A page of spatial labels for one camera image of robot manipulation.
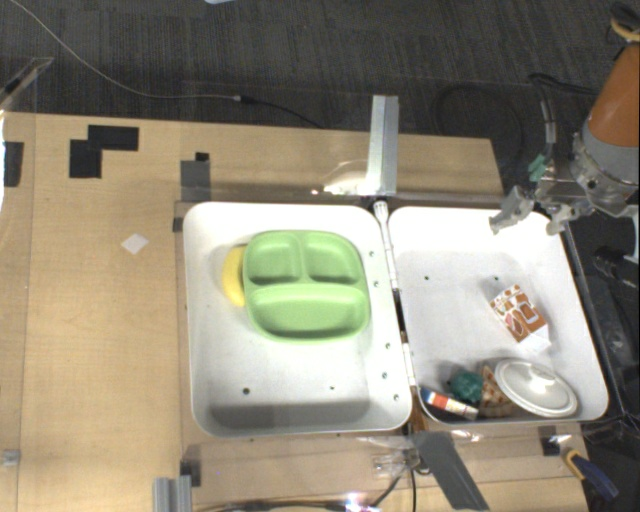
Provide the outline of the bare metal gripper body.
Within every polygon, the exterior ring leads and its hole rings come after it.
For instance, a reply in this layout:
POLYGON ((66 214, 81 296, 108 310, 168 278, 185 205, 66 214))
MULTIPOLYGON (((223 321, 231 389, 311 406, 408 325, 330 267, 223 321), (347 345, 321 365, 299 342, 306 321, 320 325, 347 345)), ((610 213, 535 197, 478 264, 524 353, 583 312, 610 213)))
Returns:
POLYGON ((594 211, 628 216, 628 200, 639 187, 639 147, 577 133, 566 163, 557 164, 546 154, 536 157, 534 183, 534 199, 551 217, 581 217, 594 211))

